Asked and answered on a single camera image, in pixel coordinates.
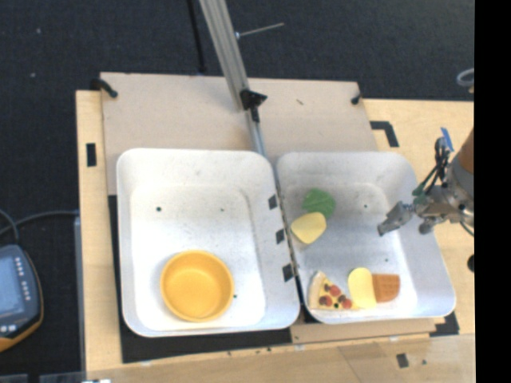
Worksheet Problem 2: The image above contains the yellow cheese slice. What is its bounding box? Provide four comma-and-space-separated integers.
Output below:
290, 211, 328, 246

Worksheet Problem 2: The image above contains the pale yellow oval slice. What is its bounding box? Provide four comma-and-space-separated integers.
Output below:
347, 267, 378, 310

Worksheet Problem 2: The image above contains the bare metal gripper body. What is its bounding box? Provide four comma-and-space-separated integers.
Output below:
412, 184, 475, 225

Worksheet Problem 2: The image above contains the thin black and white rod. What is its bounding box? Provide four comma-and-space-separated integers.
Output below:
272, 160, 301, 282

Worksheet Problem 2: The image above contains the white plastic tray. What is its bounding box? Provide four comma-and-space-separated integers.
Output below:
115, 147, 302, 338
275, 150, 458, 326

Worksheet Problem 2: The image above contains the yellow bowl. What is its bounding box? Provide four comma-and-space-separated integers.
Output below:
159, 249, 236, 324

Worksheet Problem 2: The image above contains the pale cardboard board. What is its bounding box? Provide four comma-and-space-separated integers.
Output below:
98, 71, 441, 345

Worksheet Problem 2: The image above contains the brown waffle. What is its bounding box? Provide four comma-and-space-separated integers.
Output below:
371, 273, 402, 304

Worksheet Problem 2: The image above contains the green lettuce leaf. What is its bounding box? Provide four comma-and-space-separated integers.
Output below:
301, 188, 337, 220

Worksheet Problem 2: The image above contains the pizza slice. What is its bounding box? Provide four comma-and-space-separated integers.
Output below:
307, 270, 357, 312

